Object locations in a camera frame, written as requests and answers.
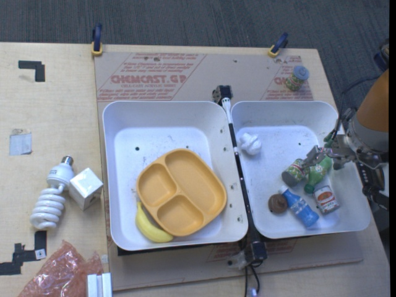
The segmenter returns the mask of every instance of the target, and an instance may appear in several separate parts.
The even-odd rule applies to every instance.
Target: pink plastic bag
[[[19,297],[85,297],[87,275],[103,273],[99,255],[85,261],[75,247],[65,240],[28,282]]]

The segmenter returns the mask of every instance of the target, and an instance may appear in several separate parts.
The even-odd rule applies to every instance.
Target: wooden table
[[[185,46],[105,45],[104,51],[164,53],[267,54],[265,48],[209,48]],[[35,229],[29,216],[40,191],[47,187],[49,170],[71,155],[79,173],[89,167],[101,178],[101,156],[95,88],[95,67],[90,45],[0,43],[0,262],[12,260],[14,244],[34,248]],[[286,49],[298,53],[309,69],[315,100],[335,107],[316,50]],[[45,82],[35,82],[34,71],[18,68],[18,61],[41,61]],[[32,152],[9,155],[14,129],[32,134]],[[94,251],[107,254],[103,201],[81,211],[66,197],[59,227],[48,232],[47,256],[62,240],[72,243],[85,258]],[[371,220],[356,233],[363,251],[361,262],[260,275],[263,296],[390,296],[390,265]],[[23,264],[20,275],[0,276],[3,296],[17,296],[40,270],[45,259]],[[141,288],[114,292],[115,296],[242,296],[244,277]]]

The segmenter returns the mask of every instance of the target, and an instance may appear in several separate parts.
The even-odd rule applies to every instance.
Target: robotic arm
[[[346,134],[338,134],[343,121],[347,123]],[[334,170],[355,162],[363,193],[389,210],[389,69],[376,80],[355,115],[348,109],[338,117],[324,147],[315,146],[303,167],[319,163],[326,155],[333,159]]]

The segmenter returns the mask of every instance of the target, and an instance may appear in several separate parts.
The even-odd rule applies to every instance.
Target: spiral tube
[[[58,188],[51,186],[43,189],[38,198],[30,223],[37,229],[56,228],[56,223],[62,214],[65,198],[60,196],[64,189],[64,185],[60,184]]]

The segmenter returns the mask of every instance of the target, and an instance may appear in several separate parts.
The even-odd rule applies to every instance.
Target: blue and yellow clamp
[[[92,49],[91,53],[94,56],[99,56],[103,52],[103,46],[100,41],[101,38],[101,23],[97,23],[95,28],[92,30]]]
[[[272,58],[277,57],[281,48],[284,48],[288,42],[287,40],[288,34],[285,32],[281,35],[279,40],[271,46],[268,50],[268,55]]]

